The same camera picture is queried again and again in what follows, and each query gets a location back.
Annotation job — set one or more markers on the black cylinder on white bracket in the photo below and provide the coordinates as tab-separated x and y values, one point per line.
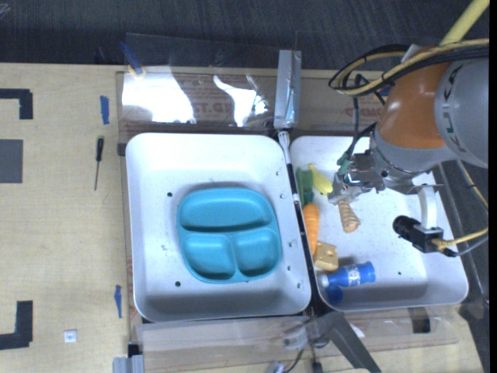
423	236

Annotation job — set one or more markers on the small white square piece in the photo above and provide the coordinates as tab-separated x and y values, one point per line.
70	336

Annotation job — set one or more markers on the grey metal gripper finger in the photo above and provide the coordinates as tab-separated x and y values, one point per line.
353	194
335	196

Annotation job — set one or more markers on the orange carrot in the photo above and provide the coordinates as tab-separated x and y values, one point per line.
311	224

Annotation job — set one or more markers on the yellow banana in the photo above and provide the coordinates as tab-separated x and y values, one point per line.
322	183

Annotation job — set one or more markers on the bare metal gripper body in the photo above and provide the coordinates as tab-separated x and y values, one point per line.
365	173

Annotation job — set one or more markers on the blue bottle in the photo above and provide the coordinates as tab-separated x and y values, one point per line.
349	276

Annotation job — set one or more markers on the white plastic tray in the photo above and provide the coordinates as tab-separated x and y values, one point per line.
155	208
388	255

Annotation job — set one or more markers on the blue divided plate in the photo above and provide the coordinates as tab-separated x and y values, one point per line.
227	233

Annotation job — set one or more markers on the yellow cheese wedge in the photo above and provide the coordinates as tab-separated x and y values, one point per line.
326	256

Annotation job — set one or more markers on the blue round cap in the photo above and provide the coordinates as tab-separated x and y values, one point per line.
334	294

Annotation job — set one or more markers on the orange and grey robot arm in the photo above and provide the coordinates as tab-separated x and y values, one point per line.
415	103

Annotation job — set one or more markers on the tan bread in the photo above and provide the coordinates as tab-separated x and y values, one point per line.
348	218

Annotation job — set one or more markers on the black screwdriver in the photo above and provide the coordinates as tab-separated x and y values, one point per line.
98	157

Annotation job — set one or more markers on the green toy vegetable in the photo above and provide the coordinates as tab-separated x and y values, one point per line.
303	179

